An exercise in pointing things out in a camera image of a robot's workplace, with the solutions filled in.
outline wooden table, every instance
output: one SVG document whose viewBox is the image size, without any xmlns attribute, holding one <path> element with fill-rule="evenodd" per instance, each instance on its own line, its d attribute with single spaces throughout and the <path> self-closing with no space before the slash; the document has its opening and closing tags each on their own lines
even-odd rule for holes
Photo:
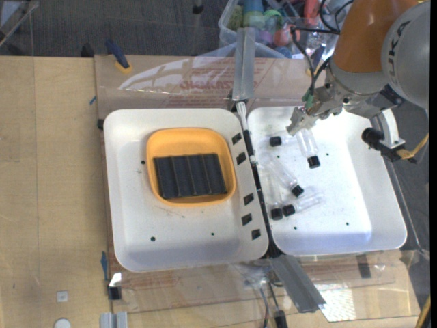
<svg viewBox="0 0 437 328">
<path fill-rule="evenodd" d="M 72 327 L 98 327 L 112 307 L 100 264 L 107 224 L 93 60 L 2 57 L 0 90 L 0 328 L 52 327 L 61 317 Z M 67 301 L 57 298 L 63 291 Z M 211 321 L 220 314 L 250 320 L 254 308 L 245 301 L 220 311 L 207 305 L 130 314 L 129 327 L 222 327 Z M 289 327 L 312 328 L 417 321 L 329 324 L 320 311 L 287 319 Z"/>
</svg>

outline metal bracket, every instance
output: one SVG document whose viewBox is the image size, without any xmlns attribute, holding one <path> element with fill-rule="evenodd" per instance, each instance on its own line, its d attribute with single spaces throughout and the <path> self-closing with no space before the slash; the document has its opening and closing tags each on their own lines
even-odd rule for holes
<svg viewBox="0 0 437 328">
<path fill-rule="evenodd" d="M 232 100 L 234 102 L 254 97 L 253 76 L 255 72 L 255 29 L 252 27 L 237 30 L 235 50 L 235 73 Z"/>
<path fill-rule="evenodd" d="M 395 115 L 391 109 L 382 111 L 381 114 L 378 115 L 377 119 L 379 120 L 382 127 L 382 132 L 384 133 L 384 139 L 381 141 L 382 145 L 392 150 L 393 148 L 405 144 L 405 140 L 399 137 Z"/>
<path fill-rule="evenodd" d="M 273 270 L 299 312 L 315 312 L 326 304 L 314 283 L 291 255 L 270 259 Z"/>
<path fill-rule="evenodd" d="M 100 315 L 100 328 L 128 328 L 128 313 L 126 311 Z"/>
<path fill-rule="evenodd" d="M 114 273 L 108 285 L 109 300 L 120 300 L 122 298 L 122 274 L 120 272 Z"/>
<path fill-rule="evenodd" d="M 305 107 L 294 107 L 290 118 L 291 124 L 286 127 L 287 132 L 294 136 L 302 128 L 311 129 L 317 119 L 319 117 L 308 115 Z"/>
</svg>

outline white tray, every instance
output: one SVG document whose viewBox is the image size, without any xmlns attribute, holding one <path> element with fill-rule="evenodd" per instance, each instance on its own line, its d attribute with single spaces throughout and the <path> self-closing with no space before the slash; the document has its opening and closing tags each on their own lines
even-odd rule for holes
<svg viewBox="0 0 437 328">
<path fill-rule="evenodd" d="M 266 137 L 278 131 L 286 134 L 292 112 L 293 107 L 261 107 L 250 112 L 249 128 L 258 159 Z M 326 197 L 325 204 L 270 220 L 274 241 L 284 253 L 353 254 L 397 249 L 405 243 L 404 219 L 383 158 L 361 141 L 367 127 L 369 120 L 346 112 L 318 121 L 313 134 L 321 166 L 316 169 L 309 169 L 297 142 L 270 149 L 287 162 L 301 187 L 315 188 Z"/>
<path fill-rule="evenodd" d="M 204 207 L 170 207 L 152 193 L 147 176 L 148 137 L 162 128 L 210 128 L 221 134 L 231 151 L 237 189 L 225 202 Z M 249 159 L 236 116 L 223 109 L 127 109 L 114 111 L 104 121 L 109 199 L 115 255 L 130 271 L 155 271 L 262 257 L 268 237 Z M 244 196 L 254 200 L 244 205 Z M 242 224 L 242 217 L 252 220 Z M 252 239 L 252 231 L 260 237 Z"/>
</svg>

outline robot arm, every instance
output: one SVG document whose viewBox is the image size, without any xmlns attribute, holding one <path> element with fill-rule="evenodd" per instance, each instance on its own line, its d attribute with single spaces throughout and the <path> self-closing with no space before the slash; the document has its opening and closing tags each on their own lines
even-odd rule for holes
<svg viewBox="0 0 437 328">
<path fill-rule="evenodd" d="M 295 108 L 291 135 L 317 119 L 343 109 L 377 117 L 383 133 L 371 130 L 363 140 L 391 161 L 405 142 L 397 134 L 391 108 L 409 100 L 429 110 L 430 1 L 355 0 L 346 16 L 322 87 Z"/>
</svg>

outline plastic wrap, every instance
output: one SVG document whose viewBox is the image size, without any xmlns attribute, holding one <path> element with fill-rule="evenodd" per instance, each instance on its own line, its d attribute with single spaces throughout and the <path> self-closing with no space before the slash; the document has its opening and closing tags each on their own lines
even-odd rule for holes
<svg viewBox="0 0 437 328">
<path fill-rule="evenodd" d="M 302 268 L 326 301 L 322 319 L 317 313 L 298 313 L 268 260 L 142 274 L 124 271 L 122 299 L 113 302 L 113 309 L 127 311 L 129 327 L 134 328 L 224 327 L 246 322 L 261 328 L 265 317 L 274 326 L 278 308 L 289 327 L 300 327 L 308 318 L 320 327 L 353 320 L 357 321 L 354 327 L 360 327 L 362 320 L 399 317 L 404 318 L 402 327 L 410 327 L 420 312 L 408 277 L 417 257 L 414 251 L 395 250 L 301 258 Z M 396 320 L 393 325 L 389 319 L 383 322 L 397 327 Z"/>
<path fill-rule="evenodd" d="M 113 56 L 96 56 L 99 119 L 117 109 L 228 108 L 235 50 L 233 44 L 201 57 L 128 55 L 132 64 L 129 74 L 114 66 Z M 265 58 L 259 47 L 255 57 L 255 97 L 248 101 L 249 110 L 260 105 L 302 103 L 311 82 L 305 72 L 306 60 Z"/>
</svg>

